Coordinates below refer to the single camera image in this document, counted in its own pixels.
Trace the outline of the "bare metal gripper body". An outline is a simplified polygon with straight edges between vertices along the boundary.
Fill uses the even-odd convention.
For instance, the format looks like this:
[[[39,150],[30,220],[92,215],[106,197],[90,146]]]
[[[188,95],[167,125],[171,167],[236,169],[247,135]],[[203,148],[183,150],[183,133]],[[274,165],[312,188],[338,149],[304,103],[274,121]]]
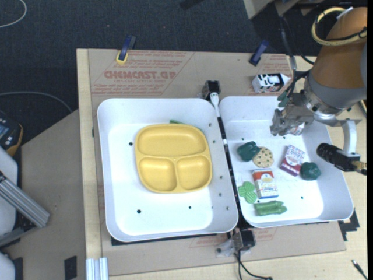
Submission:
[[[317,96],[312,92],[293,93],[284,108],[286,125],[310,125],[314,122],[314,108],[319,106]]]

